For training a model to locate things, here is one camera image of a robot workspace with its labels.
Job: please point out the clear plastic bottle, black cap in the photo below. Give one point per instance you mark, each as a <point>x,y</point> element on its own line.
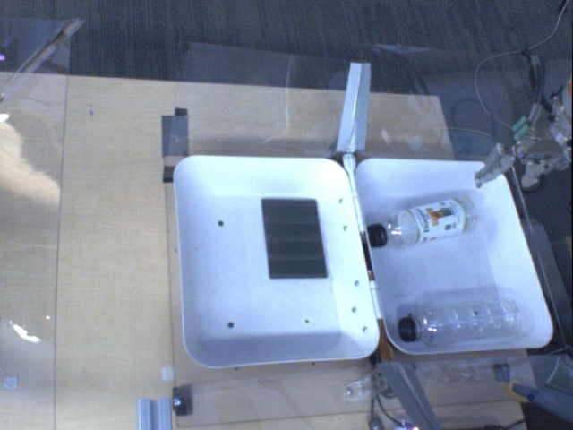
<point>470,320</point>

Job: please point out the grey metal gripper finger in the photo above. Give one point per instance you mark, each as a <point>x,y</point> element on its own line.
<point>532,172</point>
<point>493,165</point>

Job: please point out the clear bottle with printed label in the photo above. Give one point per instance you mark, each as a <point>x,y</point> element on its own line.
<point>430,222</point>

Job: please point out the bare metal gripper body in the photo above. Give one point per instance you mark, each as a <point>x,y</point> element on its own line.
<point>562,123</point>

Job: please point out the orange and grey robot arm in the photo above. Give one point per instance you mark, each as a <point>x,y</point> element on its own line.
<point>570,84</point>

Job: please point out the white plastic tray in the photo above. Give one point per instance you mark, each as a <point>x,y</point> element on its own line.
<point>233,258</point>
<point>452,267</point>

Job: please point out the dark grey ribbed rectangular pad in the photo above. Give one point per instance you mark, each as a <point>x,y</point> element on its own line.
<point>293,238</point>

